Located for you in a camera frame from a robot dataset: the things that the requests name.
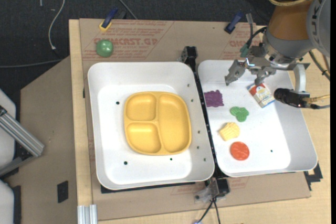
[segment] yellow divided plate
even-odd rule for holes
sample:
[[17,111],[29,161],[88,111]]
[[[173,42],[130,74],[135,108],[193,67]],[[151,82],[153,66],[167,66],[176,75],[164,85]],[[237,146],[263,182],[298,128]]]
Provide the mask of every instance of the yellow divided plate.
[[191,124],[183,99],[169,92],[139,92],[124,106],[124,128],[130,147],[148,155],[171,155],[191,143]]

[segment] red circle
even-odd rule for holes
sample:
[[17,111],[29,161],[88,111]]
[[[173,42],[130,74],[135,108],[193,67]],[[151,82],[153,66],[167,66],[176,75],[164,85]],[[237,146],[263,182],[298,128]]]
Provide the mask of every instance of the red circle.
[[233,158],[243,161],[248,158],[250,155],[250,150],[248,146],[243,142],[235,142],[230,147],[230,152]]

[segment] green ball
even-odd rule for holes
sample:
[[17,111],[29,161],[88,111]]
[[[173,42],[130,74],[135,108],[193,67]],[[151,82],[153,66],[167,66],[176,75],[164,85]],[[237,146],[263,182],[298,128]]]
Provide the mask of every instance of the green ball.
[[111,41],[102,39],[97,42],[97,54],[103,57],[110,57],[113,53],[113,44]]

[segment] purple object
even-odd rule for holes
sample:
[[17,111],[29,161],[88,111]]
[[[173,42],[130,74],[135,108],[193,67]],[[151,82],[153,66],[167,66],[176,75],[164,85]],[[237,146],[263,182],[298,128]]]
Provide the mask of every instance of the purple object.
[[204,93],[206,106],[213,106],[215,108],[224,106],[223,96],[219,90]]

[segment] wooden edge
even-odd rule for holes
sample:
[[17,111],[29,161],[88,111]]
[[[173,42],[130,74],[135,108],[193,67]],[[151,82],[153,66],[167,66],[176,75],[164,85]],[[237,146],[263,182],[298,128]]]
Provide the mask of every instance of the wooden edge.
[[93,204],[79,20],[69,20],[77,204]]

